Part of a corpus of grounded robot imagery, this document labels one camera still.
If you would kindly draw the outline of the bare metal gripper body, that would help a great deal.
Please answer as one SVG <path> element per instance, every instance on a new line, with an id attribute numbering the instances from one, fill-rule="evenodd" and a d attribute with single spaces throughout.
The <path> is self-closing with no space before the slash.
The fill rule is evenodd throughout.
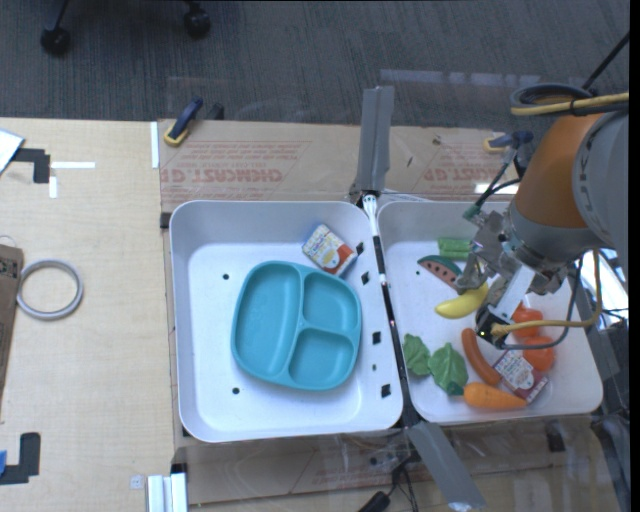
<path id="1" fill-rule="evenodd" d="M 473 223 L 478 231 L 471 252 L 481 261 L 483 284 L 497 274 L 509 282 L 527 269 L 533 273 L 532 293 L 554 293 L 562 286 L 569 265 L 569 252 L 559 245 L 565 230 L 533 222 L 515 209 L 481 211 Z"/>

